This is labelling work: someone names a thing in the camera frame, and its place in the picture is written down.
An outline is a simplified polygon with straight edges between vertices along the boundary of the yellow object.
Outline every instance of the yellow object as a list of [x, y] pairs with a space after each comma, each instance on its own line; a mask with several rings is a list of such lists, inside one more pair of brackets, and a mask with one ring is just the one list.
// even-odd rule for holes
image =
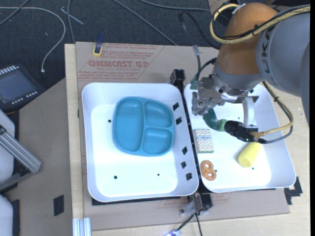
[[96, 53], [96, 52], [95, 52], [95, 49], [96, 49], [96, 45], [94, 45], [94, 48], [93, 48], [93, 55], [94, 55], [95, 57], [99, 57], [99, 56], [102, 54], [103, 47], [100, 47], [99, 53]]
[[238, 162], [243, 167], [250, 167], [254, 163], [258, 152], [261, 148], [260, 143], [250, 143], [243, 150], [243, 152], [238, 156]]

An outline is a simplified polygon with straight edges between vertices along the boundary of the yellow cylinder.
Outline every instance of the yellow cylinder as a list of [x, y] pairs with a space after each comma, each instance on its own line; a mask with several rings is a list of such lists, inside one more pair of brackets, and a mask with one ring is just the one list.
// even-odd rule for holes
[[258, 152], [261, 148], [260, 143], [249, 143], [246, 148], [242, 151], [242, 153], [238, 156], [238, 162], [243, 167], [250, 167], [254, 163]]

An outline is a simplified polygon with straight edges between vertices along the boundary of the black hole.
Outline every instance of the black hole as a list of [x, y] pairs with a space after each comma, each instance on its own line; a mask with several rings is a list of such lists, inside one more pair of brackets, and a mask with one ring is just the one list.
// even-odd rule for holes
[[173, 110], [175, 111], [178, 107], [179, 107], [179, 104], [178, 104], [178, 102], [176, 102], [176, 103], [173, 105]]
[[192, 178], [192, 174], [191, 174], [191, 173], [187, 173], [187, 174], [186, 174], [186, 179], [189, 180], [189, 179], [191, 179], [191, 178]]
[[182, 122], [182, 118], [181, 118], [181, 117], [179, 117], [179, 118], [176, 119], [176, 125], [178, 125], [178, 124], [181, 123], [181, 122]]
[[187, 153], [187, 147], [182, 149], [183, 154], [185, 155]]
[[182, 165], [182, 168], [185, 168], [186, 167], [186, 162], [182, 162], [181, 165]]

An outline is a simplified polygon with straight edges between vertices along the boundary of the blue and yellow clip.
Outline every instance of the blue and yellow clip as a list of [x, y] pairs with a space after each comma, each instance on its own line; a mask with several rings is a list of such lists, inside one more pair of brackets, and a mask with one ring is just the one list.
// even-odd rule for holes
[[96, 45], [94, 45], [94, 48], [93, 48], [93, 55], [95, 57], [99, 57], [102, 54], [102, 51], [103, 51], [102, 41], [103, 41], [104, 35], [105, 33], [103, 31], [100, 32], [98, 35], [97, 43]]

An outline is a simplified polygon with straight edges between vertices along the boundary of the screen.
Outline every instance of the screen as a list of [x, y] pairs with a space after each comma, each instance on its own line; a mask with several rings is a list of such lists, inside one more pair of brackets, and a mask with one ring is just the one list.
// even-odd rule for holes
[[34, 85], [20, 70], [0, 76], [0, 100], [3, 104], [20, 98], [34, 90]]

